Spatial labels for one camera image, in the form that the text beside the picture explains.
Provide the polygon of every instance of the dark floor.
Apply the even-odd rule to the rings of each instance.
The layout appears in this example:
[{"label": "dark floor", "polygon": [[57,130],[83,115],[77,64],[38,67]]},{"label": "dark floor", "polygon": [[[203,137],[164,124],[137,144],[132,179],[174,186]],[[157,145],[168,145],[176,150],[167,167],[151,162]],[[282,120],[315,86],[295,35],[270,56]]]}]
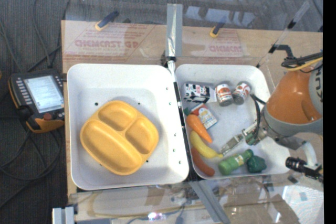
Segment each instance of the dark floor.
[{"label": "dark floor", "polygon": [[[130,18],[135,23],[164,24],[165,13],[154,13],[151,10],[154,7],[165,10],[167,3],[181,3],[185,25],[210,26],[222,14],[227,14],[228,28],[283,30],[301,5],[308,1],[310,8],[294,30],[319,31],[323,26],[323,0],[239,0],[238,4],[227,4],[225,1],[84,0],[87,11],[84,15],[78,8],[78,0],[71,0],[69,5],[69,0],[0,0],[0,167],[12,175],[10,177],[0,173],[0,223],[51,223],[51,209],[67,204],[63,128],[54,134],[32,134],[21,154],[5,165],[15,156],[26,137],[7,94],[8,78],[12,73],[41,70],[48,66],[62,72],[60,50],[51,55],[50,62],[39,62],[45,57],[43,44],[49,53],[61,45],[59,35],[62,18],[83,19],[85,16],[86,20],[97,20],[111,6],[109,4],[105,9],[102,3],[113,3],[122,14],[117,18],[118,22]],[[34,20],[41,37],[37,35]],[[33,179],[45,175],[43,170],[48,165],[51,165],[47,170],[49,173],[40,176],[40,179],[13,178]]]}]

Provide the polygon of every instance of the toy carrot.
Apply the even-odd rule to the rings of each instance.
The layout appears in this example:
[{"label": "toy carrot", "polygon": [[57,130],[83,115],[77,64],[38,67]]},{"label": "toy carrot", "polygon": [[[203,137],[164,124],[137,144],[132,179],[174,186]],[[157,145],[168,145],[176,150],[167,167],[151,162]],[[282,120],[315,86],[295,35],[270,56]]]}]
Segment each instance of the toy carrot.
[{"label": "toy carrot", "polygon": [[204,127],[198,116],[196,116],[195,114],[189,114],[186,118],[186,121],[188,126],[193,129],[200,137],[202,137],[209,143],[212,143],[212,138],[208,134],[206,128]]},{"label": "toy carrot", "polygon": [[191,156],[194,164],[207,176],[213,176],[215,174],[215,170],[213,170],[210,166],[208,166],[201,158],[197,149],[194,147],[191,148]]}]

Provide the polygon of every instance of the yellow plate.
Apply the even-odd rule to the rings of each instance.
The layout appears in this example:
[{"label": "yellow plate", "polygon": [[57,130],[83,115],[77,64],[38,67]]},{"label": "yellow plate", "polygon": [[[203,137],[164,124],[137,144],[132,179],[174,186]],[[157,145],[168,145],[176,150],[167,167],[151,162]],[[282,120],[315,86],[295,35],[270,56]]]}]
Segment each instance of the yellow plate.
[{"label": "yellow plate", "polygon": [[155,125],[123,101],[111,101],[83,125],[80,141],[102,166],[117,175],[135,173],[159,141]]}]

